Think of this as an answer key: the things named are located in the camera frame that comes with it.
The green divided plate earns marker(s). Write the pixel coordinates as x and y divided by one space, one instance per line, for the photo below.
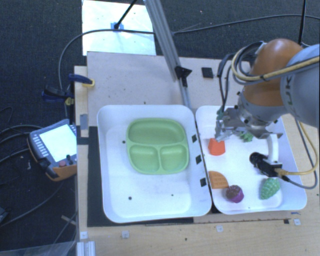
156 132

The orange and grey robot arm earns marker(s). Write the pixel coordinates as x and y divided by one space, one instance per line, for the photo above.
272 75

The purple toy cupcake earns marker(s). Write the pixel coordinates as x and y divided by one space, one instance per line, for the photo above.
235 194

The pale wood board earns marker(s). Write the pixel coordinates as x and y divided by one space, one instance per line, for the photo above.
135 80

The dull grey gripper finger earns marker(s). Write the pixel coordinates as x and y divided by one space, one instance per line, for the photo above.
218 131
226 135

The white plastic tray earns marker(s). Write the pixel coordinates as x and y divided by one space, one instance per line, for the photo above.
245 162
150 195

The green toy grapes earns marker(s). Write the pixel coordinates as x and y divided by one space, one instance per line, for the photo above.
270 188

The orange toy carrot piece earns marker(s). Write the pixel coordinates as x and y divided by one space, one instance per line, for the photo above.
216 148

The green toy broccoli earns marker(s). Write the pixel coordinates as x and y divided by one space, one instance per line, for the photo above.
247 137

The orange toy waffle biscuit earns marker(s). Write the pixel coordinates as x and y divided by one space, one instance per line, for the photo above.
217 180

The black block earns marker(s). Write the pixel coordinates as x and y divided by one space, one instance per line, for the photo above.
207 72

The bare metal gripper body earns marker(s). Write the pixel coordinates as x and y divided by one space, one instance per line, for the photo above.
233 120

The black cylinder on white bracket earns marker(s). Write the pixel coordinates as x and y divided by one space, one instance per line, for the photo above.
263 162

